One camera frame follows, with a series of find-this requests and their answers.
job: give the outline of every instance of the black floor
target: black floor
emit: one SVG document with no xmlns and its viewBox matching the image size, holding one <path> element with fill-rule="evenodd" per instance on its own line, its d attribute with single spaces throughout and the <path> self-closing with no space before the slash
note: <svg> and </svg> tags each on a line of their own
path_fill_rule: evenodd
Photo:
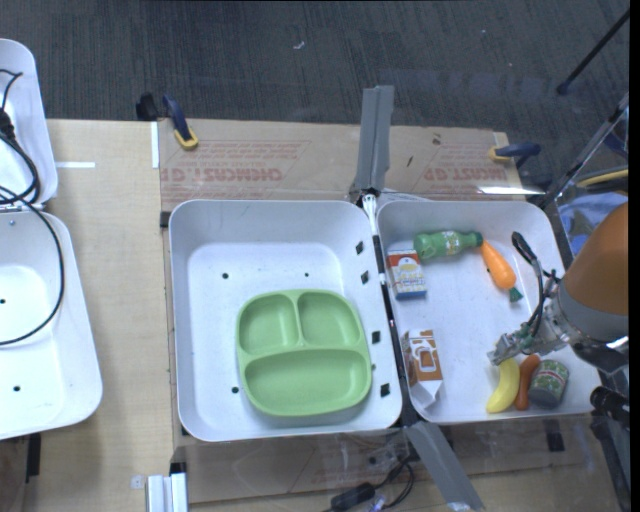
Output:
<svg viewBox="0 0 640 512">
<path fill-rule="evenodd" d="M 0 37 L 31 49 L 50 118 L 135 120 L 149 91 L 194 118 L 360 122 L 362 89 L 396 86 L 393 124 L 490 128 L 570 168 L 629 88 L 629 22 L 556 87 L 628 0 L 0 1 Z"/>
</svg>

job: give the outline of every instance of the green divided plate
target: green divided plate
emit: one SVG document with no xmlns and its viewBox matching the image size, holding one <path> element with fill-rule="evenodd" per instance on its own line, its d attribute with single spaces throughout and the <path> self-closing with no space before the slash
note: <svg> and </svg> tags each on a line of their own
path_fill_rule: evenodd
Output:
<svg viewBox="0 0 640 512">
<path fill-rule="evenodd" d="M 246 302 L 236 352 L 249 400 L 272 416 L 346 409 L 371 387 L 360 318 L 344 297 L 326 290 L 279 291 Z"/>
</svg>

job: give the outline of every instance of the orange carrot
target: orange carrot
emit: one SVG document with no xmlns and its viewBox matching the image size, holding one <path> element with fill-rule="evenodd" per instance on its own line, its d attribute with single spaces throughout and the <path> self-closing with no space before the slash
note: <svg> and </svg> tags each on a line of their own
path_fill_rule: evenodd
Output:
<svg viewBox="0 0 640 512">
<path fill-rule="evenodd" d="M 480 253 L 484 259 L 484 264 L 487 266 L 493 282 L 504 290 L 509 290 L 509 299 L 511 302 L 516 302 L 522 298 L 522 294 L 515 287 L 516 274 L 511 268 L 511 265 L 507 263 L 495 247 L 493 247 L 486 240 L 482 241 L 480 245 Z"/>
<path fill-rule="evenodd" d="M 540 356 L 531 354 L 520 363 L 520 387 L 513 405 L 519 411 L 525 411 L 529 408 L 529 385 L 533 372 L 540 364 Z"/>
</svg>

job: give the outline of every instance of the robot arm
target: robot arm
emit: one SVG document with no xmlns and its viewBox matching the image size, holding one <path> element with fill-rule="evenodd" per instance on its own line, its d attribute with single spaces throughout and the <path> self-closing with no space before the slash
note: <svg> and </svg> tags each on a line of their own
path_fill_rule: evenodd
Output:
<svg viewBox="0 0 640 512">
<path fill-rule="evenodd" d="M 500 337 L 488 354 L 491 363 L 569 345 L 578 357 L 608 374 L 629 364 L 628 236 L 626 202 L 596 227 L 564 277 L 551 275 L 543 286 L 535 254 L 514 233 L 516 249 L 539 276 L 541 298 L 528 322 Z"/>
</svg>

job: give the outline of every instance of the table surface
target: table surface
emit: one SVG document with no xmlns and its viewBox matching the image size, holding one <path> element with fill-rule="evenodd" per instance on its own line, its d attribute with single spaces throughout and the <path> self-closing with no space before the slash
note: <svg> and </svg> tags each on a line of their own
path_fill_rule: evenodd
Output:
<svg viewBox="0 0 640 512">
<path fill-rule="evenodd" d="M 104 395 L 87 420 L 42 433 L 40 475 L 24 510 L 143 511 L 148 475 L 164 474 L 174 451 L 159 172 L 151 124 L 49 120 L 60 167 L 47 209 L 69 228 L 83 283 Z M 571 464 L 479 472 L 472 483 L 488 510 L 612 510 L 615 492 L 589 419 L 573 418 Z M 399 492 L 403 484 L 390 487 Z M 450 510 L 425 479 L 403 510 Z M 324 510 L 327 493 L 194 505 L 194 510 Z"/>
</svg>

